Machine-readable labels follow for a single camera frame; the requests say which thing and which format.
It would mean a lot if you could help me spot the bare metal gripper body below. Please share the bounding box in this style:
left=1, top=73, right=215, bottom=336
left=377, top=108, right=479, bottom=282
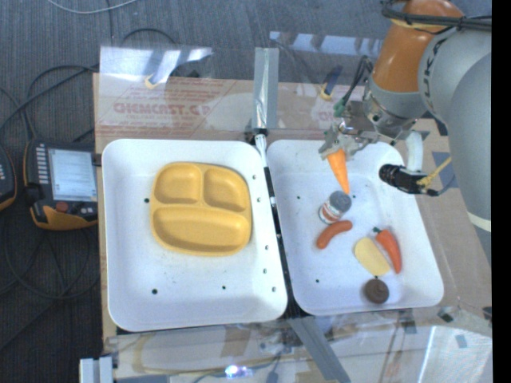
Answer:
left=338, top=98, right=418, bottom=144

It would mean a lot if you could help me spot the plain orange carrot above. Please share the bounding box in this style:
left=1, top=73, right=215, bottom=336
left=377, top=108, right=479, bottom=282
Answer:
left=327, top=147, right=351, bottom=195

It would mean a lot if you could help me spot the small orange and white can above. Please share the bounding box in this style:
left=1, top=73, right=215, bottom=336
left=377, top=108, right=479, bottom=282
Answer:
left=318, top=190, right=353, bottom=225

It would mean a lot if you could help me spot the orange sausage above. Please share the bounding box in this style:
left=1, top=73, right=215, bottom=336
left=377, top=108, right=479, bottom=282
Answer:
left=315, top=219, right=354, bottom=250

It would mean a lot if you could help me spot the orange carrot with green top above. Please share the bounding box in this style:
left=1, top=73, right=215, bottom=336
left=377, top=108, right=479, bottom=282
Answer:
left=372, top=227, right=403, bottom=274

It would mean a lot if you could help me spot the pale yellow oval slice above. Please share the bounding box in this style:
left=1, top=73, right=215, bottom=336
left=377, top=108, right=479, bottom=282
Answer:
left=353, top=236, right=391, bottom=278

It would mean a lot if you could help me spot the white plastic tray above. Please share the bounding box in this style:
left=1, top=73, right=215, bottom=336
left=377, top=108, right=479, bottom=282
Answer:
left=265, top=139, right=445, bottom=317
left=101, top=138, right=289, bottom=333

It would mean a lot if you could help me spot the brown round biscuit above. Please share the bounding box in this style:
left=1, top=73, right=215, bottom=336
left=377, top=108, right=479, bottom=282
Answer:
left=363, top=278, right=390, bottom=305

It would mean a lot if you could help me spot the yellow divided plate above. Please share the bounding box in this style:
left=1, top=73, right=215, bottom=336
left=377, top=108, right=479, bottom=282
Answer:
left=149, top=161, right=253, bottom=258

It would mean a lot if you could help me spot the brown cardboard board red print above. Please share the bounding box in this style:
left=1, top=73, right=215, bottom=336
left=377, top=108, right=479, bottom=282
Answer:
left=92, top=73, right=493, bottom=343

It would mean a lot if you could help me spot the black cylinder on white bracket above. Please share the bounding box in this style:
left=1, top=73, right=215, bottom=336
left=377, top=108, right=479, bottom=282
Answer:
left=378, top=131, right=429, bottom=195

